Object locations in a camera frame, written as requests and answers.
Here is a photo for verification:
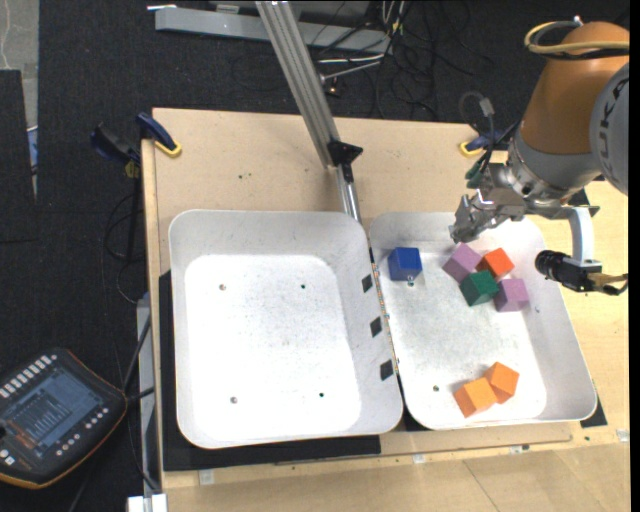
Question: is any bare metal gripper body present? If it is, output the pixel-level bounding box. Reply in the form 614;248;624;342
471;163;587;222

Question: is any orange cube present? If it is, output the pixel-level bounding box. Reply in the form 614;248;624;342
477;247;516;280
483;361;521;405
453;377;499;419

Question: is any purple cube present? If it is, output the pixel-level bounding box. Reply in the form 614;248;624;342
441;242;484;285
493;277;531;314

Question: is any green cube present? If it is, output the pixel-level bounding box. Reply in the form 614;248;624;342
459;269;501;308

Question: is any blue cube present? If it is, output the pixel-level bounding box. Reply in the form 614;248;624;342
387;246;424;282

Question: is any thin black and white rod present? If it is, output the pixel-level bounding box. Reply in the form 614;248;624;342
335;164;401;377

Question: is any white plastic tray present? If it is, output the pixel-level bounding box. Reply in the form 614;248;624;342
168;208;405;450
368;211;599;432

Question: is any black block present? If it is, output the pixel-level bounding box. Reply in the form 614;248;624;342
326;140;365;183

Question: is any pale wood board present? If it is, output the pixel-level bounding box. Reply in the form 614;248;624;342
141;107;630;492

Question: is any black cylinder on white bracket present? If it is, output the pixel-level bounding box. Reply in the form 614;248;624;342
534;205;604;294

